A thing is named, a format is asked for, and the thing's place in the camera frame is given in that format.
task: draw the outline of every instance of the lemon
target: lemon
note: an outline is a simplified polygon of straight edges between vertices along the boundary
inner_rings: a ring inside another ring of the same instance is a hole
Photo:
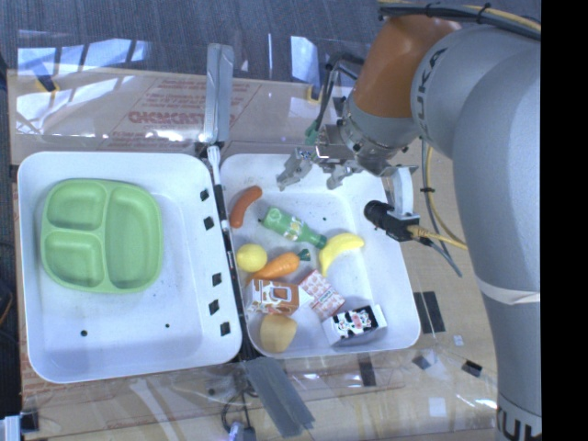
[[[257,243],[246,243],[237,250],[235,256],[237,266],[247,273],[254,273],[267,263],[267,253],[264,247]]]

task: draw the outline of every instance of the green plate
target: green plate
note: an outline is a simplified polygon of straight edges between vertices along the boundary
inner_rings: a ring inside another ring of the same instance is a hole
[[[54,186],[43,208],[40,254],[47,273],[67,288],[132,292],[161,273],[159,205],[129,183],[70,179]]]

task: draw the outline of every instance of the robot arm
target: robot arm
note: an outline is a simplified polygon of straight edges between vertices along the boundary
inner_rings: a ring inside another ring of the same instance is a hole
[[[479,23],[483,10],[475,9]],[[314,145],[299,149],[278,177],[285,187],[312,164],[331,173],[329,188],[362,170],[392,175],[392,156],[419,135],[453,160],[459,216],[497,355],[497,440],[542,436],[540,27],[519,23],[505,30],[461,28],[428,14],[388,19],[340,122],[317,126]],[[366,207],[369,219],[374,207]]]

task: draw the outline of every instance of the green bottle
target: green bottle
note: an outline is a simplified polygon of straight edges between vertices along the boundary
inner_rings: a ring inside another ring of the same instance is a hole
[[[293,242],[312,243],[317,248],[324,248],[327,243],[327,238],[314,232],[306,222],[278,208],[269,208],[262,224]]]

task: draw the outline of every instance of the toy banana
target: toy banana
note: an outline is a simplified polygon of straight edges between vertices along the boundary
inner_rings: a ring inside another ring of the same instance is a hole
[[[321,274],[326,277],[329,266],[342,252],[359,248],[365,244],[364,239],[351,232],[343,232],[327,240],[327,244],[319,252]]]

